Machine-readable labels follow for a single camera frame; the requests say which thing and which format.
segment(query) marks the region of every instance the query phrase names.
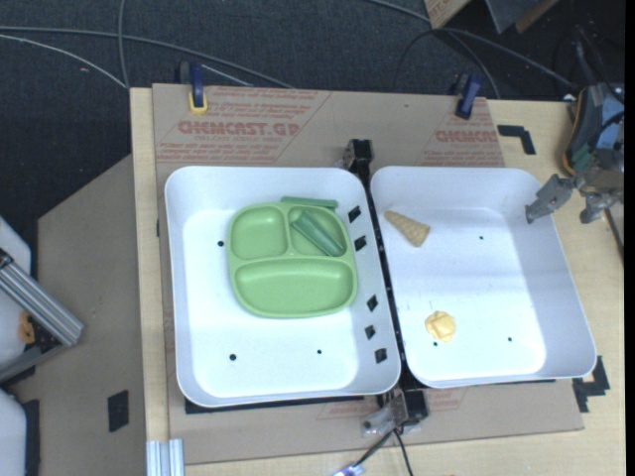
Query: dark background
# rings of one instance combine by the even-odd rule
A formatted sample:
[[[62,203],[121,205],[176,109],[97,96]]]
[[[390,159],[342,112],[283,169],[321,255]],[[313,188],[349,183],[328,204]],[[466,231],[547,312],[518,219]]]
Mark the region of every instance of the dark background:
[[[0,0],[0,35],[72,52],[122,79],[117,41],[9,30],[43,27],[117,31],[121,0]],[[384,0],[425,13],[423,0]],[[583,26],[606,65],[624,82],[626,0],[561,0],[524,34],[499,35],[484,0],[447,24],[506,46],[584,85],[572,49]],[[447,93],[462,74],[479,72],[443,33],[407,45],[425,22],[361,0],[127,0],[124,32],[212,55],[297,88]],[[565,87],[525,62],[465,39],[491,71],[501,96],[562,100]],[[131,86],[173,82],[180,60],[199,58],[125,43]],[[398,63],[401,69],[396,75]],[[94,68],[34,45],[0,37],[0,216],[36,245],[39,217],[130,153],[127,90]],[[205,64],[254,86],[275,83],[227,65]],[[206,70],[206,84],[236,84]],[[493,98],[485,84],[481,94]]]

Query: white tray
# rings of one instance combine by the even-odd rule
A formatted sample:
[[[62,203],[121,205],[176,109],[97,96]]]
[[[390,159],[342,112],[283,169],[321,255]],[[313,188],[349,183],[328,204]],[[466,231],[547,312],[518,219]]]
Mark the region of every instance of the white tray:
[[[434,388],[588,374],[595,348],[551,216],[525,219],[540,188],[514,169],[390,167],[372,178],[413,374]],[[431,226],[414,247],[384,218]],[[449,343],[426,318],[455,319]]]
[[[396,384],[401,362],[366,195],[355,176],[335,168],[192,166],[170,176],[165,195],[177,376],[192,402],[214,408],[379,395]],[[355,252],[357,296],[344,310],[265,318],[235,299],[226,246],[217,242],[238,210],[283,196],[334,199],[351,242],[366,236]],[[350,222],[356,206],[361,215]]]

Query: divided green plate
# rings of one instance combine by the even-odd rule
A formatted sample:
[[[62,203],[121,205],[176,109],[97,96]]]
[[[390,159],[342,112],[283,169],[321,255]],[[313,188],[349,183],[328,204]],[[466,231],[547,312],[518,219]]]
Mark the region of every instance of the divided green plate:
[[[307,231],[306,221],[319,238]],[[297,202],[247,206],[231,219],[227,241],[234,293],[255,314],[325,315],[355,298],[357,273],[348,234],[329,207]]]

